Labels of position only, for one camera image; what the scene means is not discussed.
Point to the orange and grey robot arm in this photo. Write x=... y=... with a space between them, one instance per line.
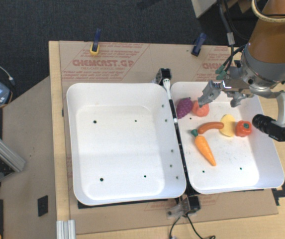
x=271 y=34

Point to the pale yellow fruit slice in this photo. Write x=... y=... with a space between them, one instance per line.
x=228 y=126

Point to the orange round fruit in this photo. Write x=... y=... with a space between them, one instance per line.
x=201 y=111

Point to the red-orange bell pepper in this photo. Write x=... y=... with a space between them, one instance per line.
x=243 y=129

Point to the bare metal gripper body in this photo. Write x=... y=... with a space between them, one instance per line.
x=254 y=83

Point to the black cylinder on white bracket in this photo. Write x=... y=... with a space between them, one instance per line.
x=269 y=126

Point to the purple grapes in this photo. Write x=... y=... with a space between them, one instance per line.
x=184 y=108

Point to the thin black and white rod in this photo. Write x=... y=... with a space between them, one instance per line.
x=173 y=111

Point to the white plastic tray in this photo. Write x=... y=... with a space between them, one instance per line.
x=231 y=173
x=117 y=146

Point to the brown sausage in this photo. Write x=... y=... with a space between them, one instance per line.
x=210 y=127

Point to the brown cardboard board, red print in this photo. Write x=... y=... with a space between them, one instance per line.
x=107 y=63

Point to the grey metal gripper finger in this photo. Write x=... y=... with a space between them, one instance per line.
x=237 y=99
x=210 y=92

